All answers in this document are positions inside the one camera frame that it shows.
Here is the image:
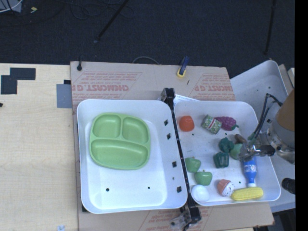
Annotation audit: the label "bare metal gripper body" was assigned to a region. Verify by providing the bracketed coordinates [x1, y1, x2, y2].
[254, 130, 295, 165]

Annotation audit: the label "light green pear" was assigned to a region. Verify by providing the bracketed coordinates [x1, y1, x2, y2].
[229, 143, 244, 161]

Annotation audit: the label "brown toy mushroom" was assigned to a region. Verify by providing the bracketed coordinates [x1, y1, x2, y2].
[234, 133, 248, 144]

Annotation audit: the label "blue bottle with white cap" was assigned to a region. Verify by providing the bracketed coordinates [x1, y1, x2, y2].
[242, 156, 258, 188]

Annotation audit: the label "dark green broccoli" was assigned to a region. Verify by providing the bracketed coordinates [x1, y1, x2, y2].
[218, 137, 235, 154]

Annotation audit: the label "dark green bell pepper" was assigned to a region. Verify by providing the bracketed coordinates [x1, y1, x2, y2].
[213, 151, 230, 169]

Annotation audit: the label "purple grapes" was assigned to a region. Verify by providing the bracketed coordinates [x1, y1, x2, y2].
[215, 116, 240, 132]

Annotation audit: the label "orange and white cupcake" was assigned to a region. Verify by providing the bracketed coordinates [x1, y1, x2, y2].
[217, 179, 236, 197]

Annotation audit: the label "yellow corn cob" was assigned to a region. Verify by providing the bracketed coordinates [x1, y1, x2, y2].
[231, 186, 264, 201]

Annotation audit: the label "white plastic tray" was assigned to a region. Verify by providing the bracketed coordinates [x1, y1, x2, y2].
[77, 99, 189, 215]
[173, 101, 282, 207]

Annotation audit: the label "green and white can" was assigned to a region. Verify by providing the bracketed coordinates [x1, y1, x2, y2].
[201, 115, 223, 135]

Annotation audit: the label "green apple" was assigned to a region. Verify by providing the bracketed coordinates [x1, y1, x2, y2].
[194, 169, 213, 186]

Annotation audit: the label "light green bell pepper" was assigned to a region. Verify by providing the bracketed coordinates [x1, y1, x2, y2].
[184, 156, 202, 174]

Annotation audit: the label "white egg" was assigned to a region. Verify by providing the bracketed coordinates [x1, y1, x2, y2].
[191, 184, 210, 203]

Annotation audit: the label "orange toy pepper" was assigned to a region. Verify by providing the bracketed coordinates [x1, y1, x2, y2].
[179, 115, 195, 132]

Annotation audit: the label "thin black rod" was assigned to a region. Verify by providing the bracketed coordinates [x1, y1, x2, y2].
[166, 98, 196, 211]

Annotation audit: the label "brown cardboard board, red print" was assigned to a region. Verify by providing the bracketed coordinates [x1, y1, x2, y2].
[70, 61, 275, 231]

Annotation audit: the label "green divided plate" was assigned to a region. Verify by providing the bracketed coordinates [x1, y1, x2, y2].
[89, 112, 152, 171]

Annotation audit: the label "black cylinder on white bracket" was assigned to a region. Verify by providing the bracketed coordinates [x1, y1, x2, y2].
[281, 177, 295, 195]

